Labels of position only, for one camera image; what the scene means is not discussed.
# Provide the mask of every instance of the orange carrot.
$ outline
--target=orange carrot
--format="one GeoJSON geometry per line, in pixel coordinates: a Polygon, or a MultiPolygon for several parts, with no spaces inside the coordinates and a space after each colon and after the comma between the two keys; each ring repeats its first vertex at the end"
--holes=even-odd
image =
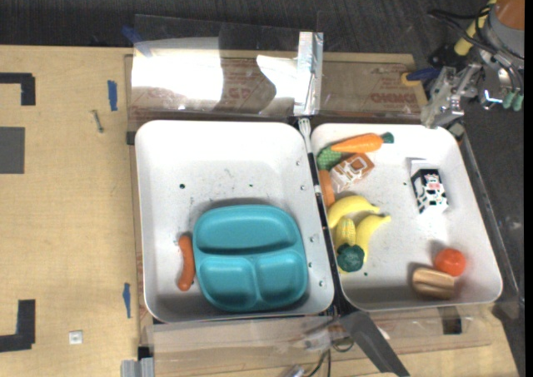
{"type": "Polygon", "coordinates": [[[393,141],[394,137],[392,137],[391,133],[385,133],[382,136],[376,133],[366,133],[336,143],[331,146],[331,150],[335,152],[349,152],[351,154],[373,152],[381,148],[383,143],[392,143],[393,141]]]}
{"type": "Polygon", "coordinates": [[[194,275],[196,274],[196,268],[194,266],[194,255],[192,254],[192,242],[189,236],[180,236],[177,244],[180,247],[183,255],[183,270],[179,281],[177,282],[177,288],[181,291],[187,291],[191,288],[194,275]]]}
{"type": "Polygon", "coordinates": [[[318,181],[322,189],[324,205],[329,207],[335,202],[335,193],[333,192],[333,186],[331,186],[330,172],[328,170],[319,170],[318,181]]]}

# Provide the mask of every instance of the gray square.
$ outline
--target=gray square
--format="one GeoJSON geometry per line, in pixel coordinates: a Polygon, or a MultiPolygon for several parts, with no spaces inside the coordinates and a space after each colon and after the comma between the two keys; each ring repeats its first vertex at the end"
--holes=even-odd
{"type": "Polygon", "coordinates": [[[0,174],[24,174],[24,127],[0,127],[0,174]]]}

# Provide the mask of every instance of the teal plate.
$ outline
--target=teal plate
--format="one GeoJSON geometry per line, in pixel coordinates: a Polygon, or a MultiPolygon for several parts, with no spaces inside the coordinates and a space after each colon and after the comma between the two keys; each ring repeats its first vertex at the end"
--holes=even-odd
{"type": "Polygon", "coordinates": [[[300,231],[275,206],[209,210],[194,226],[192,247],[202,293],[221,310],[280,309],[306,292],[300,231]]]}

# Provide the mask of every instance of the yellow banana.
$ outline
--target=yellow banana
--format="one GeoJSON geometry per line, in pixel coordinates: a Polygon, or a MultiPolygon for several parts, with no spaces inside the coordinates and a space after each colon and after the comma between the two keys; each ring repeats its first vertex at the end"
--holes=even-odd
{"type": "Polygon", "coordinates": [[[389,221],[391,221],[390,216],[378,216],[375,214],[370,214],[360,221],[356,226],[356,244],[360,246],[363,251],[365,251],[363,263],[366,262],[366,259],[368,258],[368,243],[370,242],[372,235],[374,235],[374,232],[378,227],[389,221]]]}
{"type": "Polygon", "coordinates": [[[368,200],[361,195],[345,196],[339,201],[335,201],[327,210],[327,224],[330,229],[337,226],[341,217],[355,211],[372,211],[379,213],[380,207],[373,206],[368,200]]]}
{"type": "Polygon", "coordinates": [[[335,251],[343,244],[354,246],[356,244],[356,224],[348,217],[342,217],[336,226],[335,251]]]}

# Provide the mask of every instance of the orange ball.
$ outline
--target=orange ball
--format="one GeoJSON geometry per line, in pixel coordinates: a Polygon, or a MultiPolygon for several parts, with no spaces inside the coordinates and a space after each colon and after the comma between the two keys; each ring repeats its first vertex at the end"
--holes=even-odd
{"type": "Polygon", "coordinates": [[[434,266],[435,269],[448,275],[459,276],[465,271],[466,259],[459,250],[445,248],[435,256],[434,266]]]}

